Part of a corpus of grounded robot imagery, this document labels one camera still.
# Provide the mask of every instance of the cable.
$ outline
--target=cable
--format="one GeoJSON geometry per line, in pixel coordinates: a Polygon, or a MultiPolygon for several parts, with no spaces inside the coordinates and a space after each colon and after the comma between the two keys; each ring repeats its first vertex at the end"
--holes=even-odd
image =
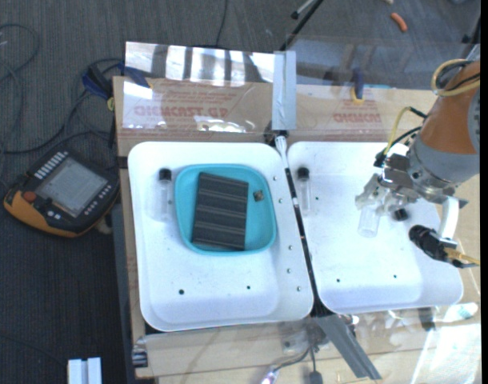
{"type": "Polygon", "coordinates": [[[228,0],[225,0],[225,6],[224,6],[224,9],[223,9],[223,12],[222,12],[222,20],[221,20],[221,25],[219,26],[219,31],[218,31],[218,36],[216,37],[215,39],[215,48],[218,48],[219,47],[219,39],[221,37],[221,32],[222,32],[222,28],[225,24],[225,21],[226,21],[226,12],[228,11],[228,0]]]}
{"type": "MultiPolygon", "coordinates": [[[[31,29],[28,26],[24,26],[24,25],[18,24],[18,23],[6,23],[6,24],[2,24],[0,26],[0,32],[1,32],[1,30],[5,29],[5,28],[12,28],[12,27],[21,28],[21,29],[29,32],[31,34],[32,38],[33,38],[33,41],[34,41],[33,49],[32,49],[32,51],[30,53],[30,56],[27,58],[27,60],[25,60],[24,62],[22,62],[18,66],[12,67],[13,72],[16,73],[16,72],[20,71],[24,66],[26,66],[27,64],[29,64],[34,59],[34,57],[36,57],[36,55],[39,52],[41,42],[40,42],[39,35],[38,35],[38,33],[36,31],[34,31],[33,29],[31,29]]],[[[3,75],[2,77],[0,77],[0,82],[4,81],[9,76],[10,76],[10,73],[8,73],[6,75],[3,75]]]]}
{"type": "Polygon", "coordinates": [[[8,75],[10,75],[12,77],[12,79],[14,80],[14,83],[15,83],[15,85],[17,87],[18,99],[19,99],[19,101],[17,103],[17,106],[15,108],[16,111],[17,111],[17,114],[16,114],[16,117],[14,118],[13,125],[10,128],[10,132],[8,134],[8,138],[7,138],[7,140],[5,142],[0,141],[0,167],[1,167],[2,166],[2,162],[4,160],[4,155],[6,153],[6,144],[13,137],[14,128],[16,127],[17,123],[20,121],[20,117],[22,116],[22,111],[23,111],[23,89],[22,89],[22,84],[20,83],[20,80],[19,80],[18,76],[16,75],[16,73],[4,61],[1,61],[0,60],[0,63],[4,65],[4,67],[8,70],[8,75]]]}
{"type": "Polygon", "coordinates": [[[52,353],[52,352],[50,352],[48,350],[44,350],[43,348],[41,348],[39,346],[36,346],[32,342],[27,342],[27,341],[24,341],[24,340],[22,340],[20,338],[11,337],[11,336],[9,336],[7,334],[4,334],[4,333],[0,333],[0,337],[1,338],[4,338],[6,340],[9,340],[11,342],[16,342],[17,344],[20,344],[22,346],[26,346],[26,347],[29,347],[31,349],[34,349],[34,350],[38,351],[39,353],[44,354],[45,356],[47,356],[51,360],[54,360],[61,367],[66,368],[66,363],[63,360],[61,360],[60,358],[56,357],[56,355],[54,353],[52,353]]]}
{"type": "Polygon", "coordinates": [[[66,127],[66,124],[67,122],[70,120],[73,112],[75,112],[75,110],[77,109],[77,107],[85,100],[87,99],[88,97],[90,96],[90,94],[88,95],[85,95],[83,97],[80,97],[76,103],[70,108],[70,111],[68,112],[68,117],[66,119],[66,122],[64,122],[62,124],[62,126],[59,128],[58,132],[56,132],[54,135],[52,135],[50,138],[48,138],[47,140],[45,140],[44,142],[42,142],[41,144],[39,145],[36,145],[36,146],[32,146],[31,148],[26,148],[26,149],[23,149],[23,150],[5,150],[5,154],[25,154],[27,152],[32,152],[32,151],[36,151],[36,150],[40,150],[41,148],[43,148],[44,146],[47,146],[49,145],[53,140],[55,140],[65,129],[66,127]]]}
{"type": "Polygon", "coordinates": [[[423,112],[416,110],[412,106],[405,106],[404,108],[402,108],[401,111],[398,113],[396,119],[395,119],[394,126],[392,128],[391,133],[390,133],[390,138],[388,139],[388,144],[386,145],[386,148],[382,152],[383,155],[386,156],[386,154],[388,154],[388,151],[390,150],[390,148],[393,146],[393,144],[394,144],[394,138],[395,138],[395,133],[397,132],[398,124],[400,123],[401,117],[407,111],[413,112],[414,114],[416,114],[417,116],[419,116],[421,118],[426,118],[427,117],[423,112]]]}
{"type": "Polygon", "coordinates": [[[73,116],[77,117],[77,120],[80,121],[81,124],[84,125],[85,128],[88,129],[89,132],[91,132],[93,135],[97,136],[97,137],[100,137],[102,139],[105,139],[107,140],[108,139],[108,136],[109,136],[109,133],[108,132],[105,132],[105,131],[100,131],[98,130],[95,126],[92,126],[91,124],[88,123],[88,121],[86,121],[80,114],[80,110],[76,110],[77,112],[76,113],[71,113],[65,123],[65,128],[64,128],[64,132],[65,134],[68,134],[68,124],[70,123],[70,120],[72,119],[73,116]]]}
{"type": "Polygon", "coordinates": [[[298,358],[294,358],[292,360],[289,360],[289,361],[286,361],[286,362],[283,362],[282,364],[280,364],[279,366],[273,368],[273,373],[277,373],[278,371],[280,371],[280,369],[282,369],[283,367],[287,367],[287,366],[292,366],[293,364],[297,364],[298,362],[301,362],[302,360],[304,360],[306,358],[306,356],[308,355],[308,353],[310,352],[310,349],[312,347],[310,346],[309,348],[306,349],[306,351],[304,353],[301,354],[301,356],[299,356],[298,358]]]}
{"type": "Polygon", "coordinates": [[[467,262],[473,263],[477,266],[481,265],[481,261],[476,258],[472,258],[471,256],[468,256],[467,254],[463,254],[461,252],[457,252],[456,250],[449,248],[449,247],[444,247],[443,250],[447,254],[449,258],[452,259],[458,259],[458,260],[466,260],[467,262]]]}
{"type": "Polygon", "coordinates": [[[310,355],[311,355],[311,361],[314,366],[314,370],[310,373],[309,378],[310,378],[310,384],[322,384],[322,374],[320,374],[317,371],[317,367],[315,365],[315,353],[314,353],[314,348],[313,346],[310,347],[310,355]]]}
{"type": "Polygon", "coordinates": [[[467,78],[464,82],[471,82],[466,85],[463,85],[464,82],[460,82],[450,89],[440,87],[440,82],[443,74],[448,73],[454,68],[467,66],[470,63],[472,63],[472,61],[470,60],[455,59],[446,61],[441,64],[433,73],[430,80],[430,88],[432,89],[432,91],[439,97],[452,97],[454,95],[462,94],[467,92],[468,90],[479,87],[481,84],[480,74],[475,74],[467,78]]]}
{"type": "MultiPolygon", "coordinates": [[[[402,134],[400,137],[398,137],[397,139],[395,139],[392,143],[391,143],[391,146],[395,145],[396,143],[399,143],[401,140],[403,140],[404,138],[406,137],[409,137],[409,136],[414,136],[413,134],[417,131],[420,131],[422,129],[421,126],[417,126],[415,128],[412,128],[410,129],[409,131],[405,132],[404,134],[402,134]]],[[[382,165],[384,164],[384,161],[386,159],[386,154],[384,154],[384,150],[379,152],[376,156],[375,156],[375,162],[374,162],[374,166],[376,166],[377,168],[381,168],[382,165]]]]}
{"type": "Polygon", "coordinates": [[[89,64],[87,67],[83,68],[75,77],[74,79],[74,84],[72,85],[71,89],[71,101],[74,102],[80,95],[83,95],[86,92],[86,89],[84,89],[80,94],[76,94],[75,91],[78,86],[82,85],[82,76],[91,67],[97,66],[98,64],[102,64],[103,62],[116,62],[115,64],[108,66],[102,71],[102,74],[105,74],[106,72],[112,70],[113,68],[118,67],[118,64],[122,60],[120,58],[102,58],[100,60],[94,61],[91,64],[89,64]]]}

